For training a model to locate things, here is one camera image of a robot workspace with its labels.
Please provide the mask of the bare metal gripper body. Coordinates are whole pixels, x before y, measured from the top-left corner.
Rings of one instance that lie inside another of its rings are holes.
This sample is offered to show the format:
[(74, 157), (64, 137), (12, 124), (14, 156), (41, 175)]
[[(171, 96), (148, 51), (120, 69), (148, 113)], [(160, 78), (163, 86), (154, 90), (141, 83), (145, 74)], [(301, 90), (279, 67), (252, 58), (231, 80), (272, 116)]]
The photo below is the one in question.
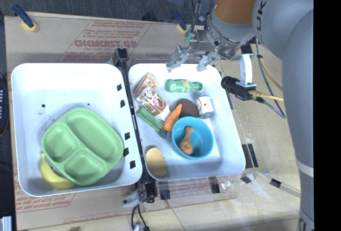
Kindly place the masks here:
[(189, 43), (189, 49), (195, 55), (208, 55), (213, 53), (214, 56), (232, 60), (236, 58), (237, 51), (247, 42), (235, 42), (220, 33), (209, 30), (195, 30)]

